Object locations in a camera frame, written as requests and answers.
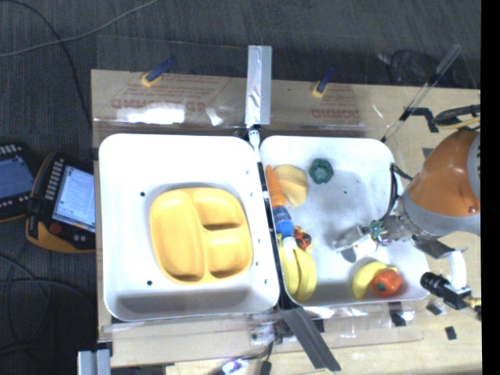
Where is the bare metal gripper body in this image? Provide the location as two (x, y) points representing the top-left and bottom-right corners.
(369, 214), (416, 246)

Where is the small yellow banana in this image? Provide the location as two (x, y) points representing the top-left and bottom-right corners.
(352, 260), (398, 300)

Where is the white plastic tray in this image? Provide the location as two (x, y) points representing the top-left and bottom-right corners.
(98, 132), (281, 323)
(259, 134), (431, 309)

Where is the orange pepper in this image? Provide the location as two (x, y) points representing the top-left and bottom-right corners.
(371, 268), (404, 298)

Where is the red and yellow toy food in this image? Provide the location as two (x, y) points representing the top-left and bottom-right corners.
(292, 225), (314, 252)

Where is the large yellow banana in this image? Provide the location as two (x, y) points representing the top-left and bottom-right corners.
(278, 241), (318, 303)

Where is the blue and white bottle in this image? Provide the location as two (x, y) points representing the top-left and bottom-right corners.
(272, 205), (298, 250)

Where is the green broccoli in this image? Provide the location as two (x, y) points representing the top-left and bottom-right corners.
(309, 158), (334, 185)

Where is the pale yellow bread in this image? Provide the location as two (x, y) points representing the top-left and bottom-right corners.
(272, 163), (309, 208)

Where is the orange carrot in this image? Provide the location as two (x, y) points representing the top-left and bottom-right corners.
(265, 164), (288, 209)

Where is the brown cardboard board, red print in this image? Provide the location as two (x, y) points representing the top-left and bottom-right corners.
(90, 68), (482, 369)

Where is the yellow divided plate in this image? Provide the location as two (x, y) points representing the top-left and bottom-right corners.
(148, 186), (255, 286)

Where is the black cylinder on white bracket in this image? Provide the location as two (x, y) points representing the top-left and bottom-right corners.
(420, 248), (473, 311)

